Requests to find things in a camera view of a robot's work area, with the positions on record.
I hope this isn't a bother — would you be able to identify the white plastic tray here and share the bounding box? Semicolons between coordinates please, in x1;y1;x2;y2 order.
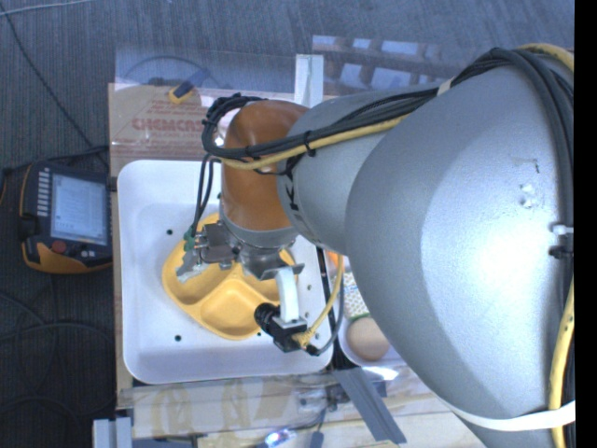
335;249;423;369
116;159;335;385

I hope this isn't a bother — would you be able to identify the brown cardboard board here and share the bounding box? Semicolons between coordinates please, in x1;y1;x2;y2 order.
107;81;486;448

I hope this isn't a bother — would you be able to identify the thin black rod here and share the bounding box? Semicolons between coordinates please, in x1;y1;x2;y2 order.
315;245;342;369

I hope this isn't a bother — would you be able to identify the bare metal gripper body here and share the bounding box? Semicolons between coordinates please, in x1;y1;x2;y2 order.
194;220;294;281

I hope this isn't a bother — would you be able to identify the beige bread roll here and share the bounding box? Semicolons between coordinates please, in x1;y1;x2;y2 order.
345;315;391;362

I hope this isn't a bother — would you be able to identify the black cylinder on white bracket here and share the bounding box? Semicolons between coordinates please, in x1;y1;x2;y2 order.
254;266;310;354

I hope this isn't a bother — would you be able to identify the yellow divided plate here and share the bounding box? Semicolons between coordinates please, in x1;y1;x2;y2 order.
161;212;299;343

